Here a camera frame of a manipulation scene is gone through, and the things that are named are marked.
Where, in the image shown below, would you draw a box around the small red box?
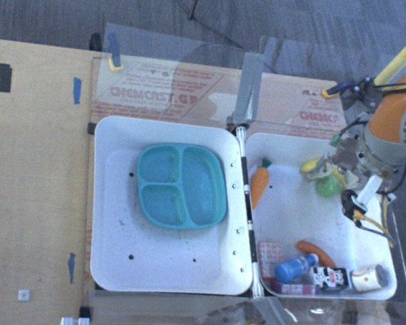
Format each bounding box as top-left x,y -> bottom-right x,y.
270,279 -> 317,298

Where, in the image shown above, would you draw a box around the pink and white packet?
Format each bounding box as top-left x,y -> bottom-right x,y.
254,240 -> 286,280

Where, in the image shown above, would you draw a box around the green grapes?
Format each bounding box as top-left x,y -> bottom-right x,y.
314,173 -> 346,201

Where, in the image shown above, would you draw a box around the orange carrot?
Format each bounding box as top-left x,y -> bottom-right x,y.
247,156 -> 273,212

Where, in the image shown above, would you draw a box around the black and white cow carton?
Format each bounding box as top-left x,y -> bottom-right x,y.
308,265 -> 354,294

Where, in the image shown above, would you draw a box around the blue bottle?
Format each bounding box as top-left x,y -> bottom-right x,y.
272,249 -> 320,288

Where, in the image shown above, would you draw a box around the white plastic tray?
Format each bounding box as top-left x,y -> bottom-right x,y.
228,130 -> 406,310
77,113 -> 269,306

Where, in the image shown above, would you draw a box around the yellow banana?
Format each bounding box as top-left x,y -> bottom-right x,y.
298,156 -> 349,189

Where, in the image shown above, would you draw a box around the black cylinder on white bracket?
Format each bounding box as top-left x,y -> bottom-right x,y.
339,171 -> 384,223

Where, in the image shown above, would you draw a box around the blue divided plate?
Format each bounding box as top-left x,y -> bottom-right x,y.
131,138 -> 235,235

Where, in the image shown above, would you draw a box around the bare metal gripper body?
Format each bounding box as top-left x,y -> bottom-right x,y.
329,134 -> 406,182

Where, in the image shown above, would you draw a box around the brown cardboard board red print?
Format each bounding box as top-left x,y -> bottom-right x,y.
69,52 -> 354,316

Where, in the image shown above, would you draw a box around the orange sausage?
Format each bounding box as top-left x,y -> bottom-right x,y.
293,240 -> 339,270

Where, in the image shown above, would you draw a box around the white can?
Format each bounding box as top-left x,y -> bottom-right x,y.
349,261 -> 392,296

